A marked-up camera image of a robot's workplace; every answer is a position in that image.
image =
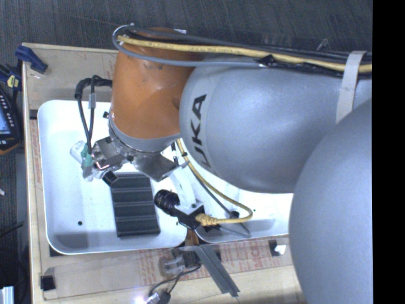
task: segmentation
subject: carpeted floor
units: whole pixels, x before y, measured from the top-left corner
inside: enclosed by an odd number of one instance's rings
[[[0,19],[3,65],[15,65],[21,42],[112,49],[112,31],[130,22],[235,42],[316,49],[327,39],[325,49],[372,51],[373,0],[0,0]],[[15,155],[0,156],[0,231],[17,224]],[[16,232],[0,237],[0,250],[16,249]]]

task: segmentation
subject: yellow cable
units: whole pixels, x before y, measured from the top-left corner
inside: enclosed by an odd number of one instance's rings
[[[219,190],[217,190],[217,188],[215,188],[214,186],[212,186],[207,180],[205,180],[201,174],[197,171],[197,169],[195,168],[195,166],[193,166],[193,164],[190,162],[189,157],[187,155],[185,155],[185,151],[182,145],[182,142],[180,139],[176,140],[177,146],[180,150],[180,152],[183,155],[184,160],[187,162],[187,165],[189,166],[189,168],[191,169],[191,171],[193,172],[193,174],[196,175],[196,177],[203,183],[205,184],[208,188],[210,188],[210,190],[212,190],[214,193],[218,194],[219,196],[221,196],[223,199],[229,201],[230,203],[237,205],[241,208],[243,208],[245,211],[247,211],[249,213],[248,216],[246,217],[241,217],[241,218],[215,218],[215,217],[211,217],[209,215],[206,215],[204,213],[198,214],[196,216],[196,220],[198,222],[201,223],[202,226],[207,226],[207,225],[217,225],[217,224],[223,224],[223,223],[243,223],[246,222],[248,220],[250,220],[253,217],[253,212],[252,210],[241,204],[238,203],[237,201],[233,200],[232,198],[229,198],[228,196],[225,196],[223,193],[221,193]]]
[[[118,40],[131,45],[143,46],[146,48],[160,48],[160,49],[170,49],[172,51],[181,52],[196,52],[196,53],[224,53],[224,54],[235,54],[250,56],[253,58],[264,58],[265,56],[272,55],[276,61],[300,64],[300,63],[310,63],[318,65],[320,67],[329,68],[331,70],[343,72],[345,69],[345,64],[313,60],[309,58],[300,58],[297,56],[290,56],[280,53],[269,53],[266,51],[259,51],[257,49],[248,49],[244,47],[232,47],[232,46],[210,46],[210,45],[187,45],[187,44],[174,44],[165,42],[152,42],[143,41],[142,39],[134,39],[129,37],[124,37],[119,35]],[[372,64],[364,64],[359,66],[359,73],[370,73],[373,70]]]

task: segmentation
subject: metal bracket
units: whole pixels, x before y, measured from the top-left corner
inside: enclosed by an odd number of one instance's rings
[[[230,293],[233,297],[238,296],[238,293],[240,292],[239,288],[225,270],[224,266],[210,245],[183,246],[179,249],[182,251],[193,251],[196,253],[223,294]]]

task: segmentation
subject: device screen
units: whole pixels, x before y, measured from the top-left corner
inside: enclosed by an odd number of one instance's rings
[[[0,111],[0,134],[10,134],[4,114]]]

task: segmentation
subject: gray cable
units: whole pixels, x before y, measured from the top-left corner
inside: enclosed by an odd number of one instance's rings
[[[154,56],[147,56],[138,54],[132,51],[127,50],[117,40],[118,31],[126,25],[118,27],[113,32],[113,44],[117,50],[125,53],[126,55],[132,56],[133,58],[140,58],[143,60],[157,62],[167,65],[175,65],[178,67],[243,67],[243,68],[267,68],[267,66],[260,63],[248,63],[248,62],[238,62],[238,61],[178,61],[178,60],[168,60],[164,58],[157,58]]]

